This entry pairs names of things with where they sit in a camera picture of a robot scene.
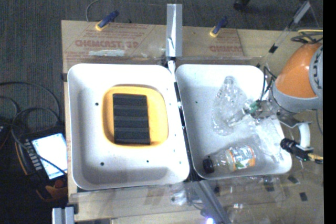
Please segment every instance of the metal bracket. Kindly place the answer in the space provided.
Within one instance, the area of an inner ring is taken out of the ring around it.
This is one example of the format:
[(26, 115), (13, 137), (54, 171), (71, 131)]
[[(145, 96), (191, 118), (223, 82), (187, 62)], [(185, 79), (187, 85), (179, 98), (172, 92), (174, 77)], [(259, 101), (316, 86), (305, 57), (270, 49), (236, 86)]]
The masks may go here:
[(75, 209), (72, 206), (53, 208), (52, 224), (75, 224)]
[(216, 195), (206, 180), (192, 182), (192, 187), (204, 203), (206, 212), (215, 220), (215, 223), (231, 223), (227, 212), (218, 201)]
[(262, 60), (257, 64), (257, 67), (260, 68), (268, 62), (268, 58), (274, 54), (274, 52), (281, 46), (283, 41), (287, 38), (289, 33), (293, 30), (295, 26), (301, 21), (303, 16), (307, 13), (307, 11), (311, 8), (309, 1), (305, 1), (296, 11), (293, 19), (290, 23), (285, 27), (285, 29), (281, 32), (280, 36), (274, 42), (272, 47), (269, 49), (268, 53), (262, 58)]
[(167, 4), (166, 57), (182, 56), (182, 4)]

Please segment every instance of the chair wheel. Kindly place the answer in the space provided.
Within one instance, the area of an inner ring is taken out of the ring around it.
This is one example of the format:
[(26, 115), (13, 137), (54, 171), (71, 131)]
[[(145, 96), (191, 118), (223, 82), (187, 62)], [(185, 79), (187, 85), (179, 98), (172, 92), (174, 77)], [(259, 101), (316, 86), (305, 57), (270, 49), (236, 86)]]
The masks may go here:
[(235, 10), (243, 10), (247, 5), (247, 0), (236, 0), (233, 4)]

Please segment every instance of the gray carpet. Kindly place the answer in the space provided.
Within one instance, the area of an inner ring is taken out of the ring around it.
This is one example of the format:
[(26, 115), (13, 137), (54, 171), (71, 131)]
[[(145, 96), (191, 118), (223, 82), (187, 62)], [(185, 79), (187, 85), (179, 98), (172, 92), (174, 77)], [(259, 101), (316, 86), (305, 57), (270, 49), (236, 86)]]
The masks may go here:
[[(0, 0), (0, 82), (27, 81), (38, 83), (52, 91), (61, 104), (60, 118), (63, 113), (61, 20), (86, 20), (86, 8), (94, 0)], [(244, 11), (233, 9), (235, 0), (101, 0), (88, 9), (90, 21), (101, 20), (117, 9), (120, 16), (116, 22), (138, 24), (166, 24), (166, 4), (183, 4), (183, 25), (214, 26), (224, 15), (228, 17), (228, 28), (283, 30), (292, 19), (298, 0), (251, 0)], [(323, 0), (309, 0), (313, 12), (309, 12), (301, 22), (305, 27), (323, 27)], [(43, 90), (27, 85), (0, 87), (0, 96), (15, 100), (20, 109), (29, 107), (55, 108), (54, 101)], [(15, 112), (8, 99), (0, 99), (0, 116), (12, 118)], [(32, 116), (32, 129), (52, 124), (53, 117), (48, 113)], [(4, 191), (0, 185), (0, 207), (10, 212), (11, 223), (47, 223), (50, 213), (48, 206), (40, 206), (40, 215), (45, 217), (39, 222), (29, 218), (38, 214), (33, 202), (25, 200), (22, 172), (17, 161), (11, 160), (12, 174), (6, 178), (17, 178), (18, 191)], [(31, 212), (23, 210), (30, 204)]]

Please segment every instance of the blue clamp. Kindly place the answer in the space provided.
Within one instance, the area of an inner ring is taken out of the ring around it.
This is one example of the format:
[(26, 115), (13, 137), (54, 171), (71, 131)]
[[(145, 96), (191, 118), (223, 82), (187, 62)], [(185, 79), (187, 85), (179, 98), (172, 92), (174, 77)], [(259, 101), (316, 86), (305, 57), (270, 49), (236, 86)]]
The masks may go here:
[(210, 31), (210, 35), (212, 36), (212, 37), (217, 37), (218, 36), (218, 33), (219, 33), (219, 31), (220, 31), (220, 29), (222, 28), (222, 27), (225, 27), (226, 25), (227, 25), (227, 17), (225, 16), (223, 19), (221, 19), (220, 21), (219, 21), (219, 23), (216, 25), (216, 26), (214, 26), (212, 29), (211, 29), (211, 31)]
[(96, 23), (96, 29), (98, 31), (102, 31), (105, 27), (107, 27), (107, 25), (109, 24), (109, 22), (113, 21), (118, 15), (119, 15), (119, 12), (117, 10), (115, 10), (114, 12), (111, 12), (103, 20), (101, 20), (100, 22)]

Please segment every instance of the orange robot part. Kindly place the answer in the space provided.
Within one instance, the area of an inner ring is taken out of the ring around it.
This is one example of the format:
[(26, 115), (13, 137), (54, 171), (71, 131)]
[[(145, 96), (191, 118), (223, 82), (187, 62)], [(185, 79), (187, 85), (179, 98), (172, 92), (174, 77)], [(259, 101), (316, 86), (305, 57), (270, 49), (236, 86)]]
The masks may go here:
[(290, 57), (275, 82), (280, 92), (298, 98), (316, 97), (309, 81), (309, 65), (320, 46), (320, 43), (304, 44)]

